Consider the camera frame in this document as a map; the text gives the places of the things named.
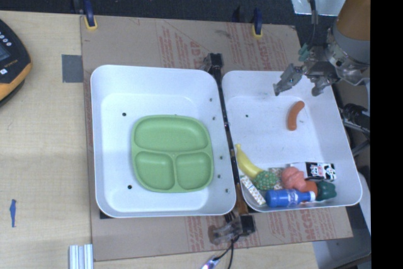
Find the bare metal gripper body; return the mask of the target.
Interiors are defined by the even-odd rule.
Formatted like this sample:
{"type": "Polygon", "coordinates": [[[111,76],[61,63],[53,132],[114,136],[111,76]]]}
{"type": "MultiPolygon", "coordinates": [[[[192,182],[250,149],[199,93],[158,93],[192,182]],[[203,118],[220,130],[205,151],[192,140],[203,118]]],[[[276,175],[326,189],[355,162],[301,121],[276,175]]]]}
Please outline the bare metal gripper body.
{"type": "Polygon", "coordinates": [[[325,44],[302,46],[304,74],[317,86],[346,81],[353,86],[367,82],[370,66],[370,39],[329,35],[325,44]]]}

